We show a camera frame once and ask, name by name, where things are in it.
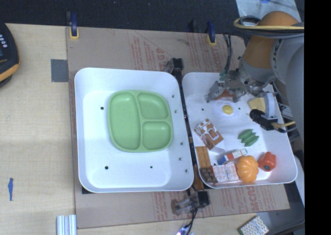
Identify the orange waffle biscuit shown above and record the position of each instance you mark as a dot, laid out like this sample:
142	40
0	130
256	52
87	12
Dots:
202	158

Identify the red bell pepper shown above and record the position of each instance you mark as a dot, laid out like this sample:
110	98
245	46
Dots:
267	161

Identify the white and orange packet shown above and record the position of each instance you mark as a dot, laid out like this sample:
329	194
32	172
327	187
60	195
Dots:
225	173

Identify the yellow cheese wedge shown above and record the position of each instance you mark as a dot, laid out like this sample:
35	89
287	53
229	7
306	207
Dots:
258	104

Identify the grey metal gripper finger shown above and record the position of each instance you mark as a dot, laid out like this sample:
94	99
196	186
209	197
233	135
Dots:
214	92
238	95

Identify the green pea pods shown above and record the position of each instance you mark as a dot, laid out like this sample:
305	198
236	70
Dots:
248	137

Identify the brown cardboard board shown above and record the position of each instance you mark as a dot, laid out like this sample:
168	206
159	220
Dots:
103	48

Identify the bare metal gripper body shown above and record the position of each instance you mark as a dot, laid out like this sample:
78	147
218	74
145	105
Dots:
241	80

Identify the red white blue carton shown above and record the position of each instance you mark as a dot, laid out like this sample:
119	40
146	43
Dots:
232	155

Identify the green divided plate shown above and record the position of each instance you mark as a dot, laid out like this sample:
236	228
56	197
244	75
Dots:
124	123

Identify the orange patterned white carton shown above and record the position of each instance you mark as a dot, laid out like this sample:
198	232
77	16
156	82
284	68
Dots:
254	226

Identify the orange pumpkin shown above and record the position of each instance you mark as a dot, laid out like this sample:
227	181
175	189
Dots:
247	169

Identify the white fried egg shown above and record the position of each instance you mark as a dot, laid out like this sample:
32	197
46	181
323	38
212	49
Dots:
227	111

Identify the brown and white carton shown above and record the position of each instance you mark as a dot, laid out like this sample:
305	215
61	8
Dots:
209	133

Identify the brown chocolate bar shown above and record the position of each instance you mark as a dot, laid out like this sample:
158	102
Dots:
208	175

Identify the white plastic tray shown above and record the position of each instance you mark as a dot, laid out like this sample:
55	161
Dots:
124	172
274	148

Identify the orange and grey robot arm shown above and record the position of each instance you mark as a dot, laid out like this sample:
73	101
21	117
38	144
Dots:
261	48

